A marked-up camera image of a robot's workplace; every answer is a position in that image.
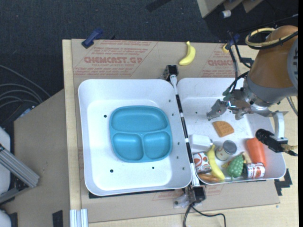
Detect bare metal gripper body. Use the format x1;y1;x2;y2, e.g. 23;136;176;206
226;88;273;115

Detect white plastic tray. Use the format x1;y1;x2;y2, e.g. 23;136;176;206
77;79;193;197
176;77;287;186

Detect orange waffle biscuit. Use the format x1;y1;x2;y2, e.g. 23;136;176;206
212;120;235;138

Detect thin black and white rod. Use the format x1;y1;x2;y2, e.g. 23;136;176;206
169;74;201;187

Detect white carton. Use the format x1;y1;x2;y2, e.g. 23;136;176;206
189;133;214;154

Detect cream can with grey lid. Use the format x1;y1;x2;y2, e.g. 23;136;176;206
214;140;238;161

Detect orange carrot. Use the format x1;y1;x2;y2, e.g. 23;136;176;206
246;137;267;168

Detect green grapes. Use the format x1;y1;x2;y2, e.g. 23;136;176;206
227;153;245;181

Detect red and white can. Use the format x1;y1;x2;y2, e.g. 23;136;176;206
193;151;212;174
242;162;266;180

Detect yellow banana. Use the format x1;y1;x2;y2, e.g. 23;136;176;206
206;144;226;181
178;41;196;67

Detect orange sausage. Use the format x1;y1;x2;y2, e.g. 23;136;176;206
197;173;221;183

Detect blue divided plate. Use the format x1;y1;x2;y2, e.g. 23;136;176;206
109;105;173;163

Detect brown cardboard board red print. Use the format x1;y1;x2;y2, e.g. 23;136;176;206
71;38;281;223

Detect black cylinder on white bracket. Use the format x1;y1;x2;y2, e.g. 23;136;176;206
255;111;289;153

